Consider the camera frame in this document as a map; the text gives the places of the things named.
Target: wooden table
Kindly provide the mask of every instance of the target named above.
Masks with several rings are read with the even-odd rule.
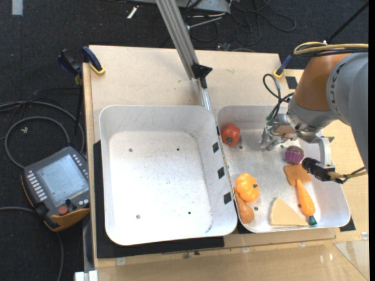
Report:
[[[175,49],[90,46],[105,74],[83,64],[88,166],[91,190],[93,267],[103,280],[366,280],[369,278],[368,176],[343,185],[355,230],[321,228],[224,237],[224,248],[126,258],[96,257],[93,144],[100,140],[98,116],[113,104],[200,105],[199,92],[183,69]],[[264,74],[280,65],[269,53],[196,51],[207,76],[213,114],[226,105],[275,105],[265,89]],[[298,81],[301,70],[287,70]],[[285,77],[281,93],[289,93]],[[338,172],[363,166],[350,127],[336,121],[324,131],[334,136],[332,159]]]

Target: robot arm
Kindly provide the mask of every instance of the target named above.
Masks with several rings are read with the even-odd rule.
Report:
[[[368,73],[368,53],[311,58],[289,101],[288,112],[278,114],[272,125],[264,128],[261,147],[272,150],[280,143],[297,138],[318,143],[320,162],[305,159],[302,165],[317,178],[331,180],[329,172],[334,172],[335,168],[329,142],[333,138],[317,133],[339,119],[351,126],[368,172]]]

